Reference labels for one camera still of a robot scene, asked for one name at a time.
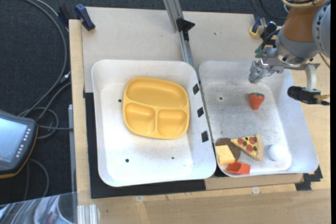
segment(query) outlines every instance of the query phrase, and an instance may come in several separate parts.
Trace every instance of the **yellow divided plate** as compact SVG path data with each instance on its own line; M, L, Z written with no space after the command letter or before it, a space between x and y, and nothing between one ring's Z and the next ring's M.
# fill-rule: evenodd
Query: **yellow divided plate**
M174 139L184 135L190 118L185 89L172 81L135 78L128 82L123 97L123 118L137 135Z

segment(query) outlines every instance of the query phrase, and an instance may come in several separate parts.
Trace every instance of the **toy pizza slice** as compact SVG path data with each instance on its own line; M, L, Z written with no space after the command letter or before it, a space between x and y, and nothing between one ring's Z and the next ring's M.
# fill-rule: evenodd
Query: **toy pizza slice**
M231 139L231 143L239 147L253 159L259 161L264 154L264 146L260 134Z

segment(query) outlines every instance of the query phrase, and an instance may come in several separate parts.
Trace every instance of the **brown round object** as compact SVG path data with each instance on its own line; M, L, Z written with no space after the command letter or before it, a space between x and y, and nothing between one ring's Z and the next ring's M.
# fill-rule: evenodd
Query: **brown round object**
M230 138L220 138L216 141L215 146L223 146L223 145L228 145L234 158L237 161L240 157L240 152L241 152L240 148L235 146L233 143L231 143Z

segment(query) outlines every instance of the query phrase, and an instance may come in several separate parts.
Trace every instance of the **white ball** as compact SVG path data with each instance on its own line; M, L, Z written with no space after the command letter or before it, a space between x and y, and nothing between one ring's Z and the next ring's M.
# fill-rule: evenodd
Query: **white ball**
M269 148L269 156L273 161L281 161L287 157L288 150L285 146L274 144Z

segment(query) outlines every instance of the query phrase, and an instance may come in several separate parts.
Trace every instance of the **wooden table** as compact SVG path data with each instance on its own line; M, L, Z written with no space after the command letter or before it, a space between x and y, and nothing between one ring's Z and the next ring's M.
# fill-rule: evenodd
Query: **wooden table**
M96 29L99 31L99 27L104 24L104 19L99 19L101 11L99 11L99 8L96 11L95 9L88 9L88 11L90 16L92 15L92 21L96 23ZM140 12L141 14L140 10L109 9L109 11L126 14ZM165 14L165 11L154 11L153 14L161 16ZM197 20L198 14L189 12L185 13L184 17L186 19L191 17ZM247 54L253 51L256 48L256 44L260 42L260 40L253 40L247 34L248 28L254 20L252 15L200 14L201 17L205 16L202 18L206 19L196 22L196 25L200 25L199 30L190 31L191 46L195 51L200 48L197 47L197 42L193 41L200 39L197 35L204 36L202 29L206 28L208 21L212 19L219 20L222 25L217 26L217 29L214 29L211 33L207 32L208 36L203 38L206 38L209 44L214 44L214 46L216 46L215 43L221 42L226 51L226 57L231 60L239 59L240 52L239 49L235 50L235 42L252 44L247 46ZM169 29L168 17L165 24L167 25L168 35L173 35ZM82 48L83 39L87 38L88 33L84 33L84 31L85 29L82 28L79 20L70 21L69 35L78 205L96 204L99 210L100 223L331 222L330 107L320 105L302 104L323 175L320 182L311 183L312 190L297 191L295 183L304 180L303 174L284 174L241 178L211 177L205 179L206 191L194 193L91 199L86 138L86 108L83 98L83 89L86 87L85 65ZM202 59L198 58L198 54L195 55L195 64L199 65ZM215 53L214 60L222 60L219 53ZM322 62L319 56L316 56L315 61ZM304 72L292 72L292 75L296 85L303 87L306 85ZM317 76L318 89L322 91L322 94L329 93L330 69L322 63L317 70Z

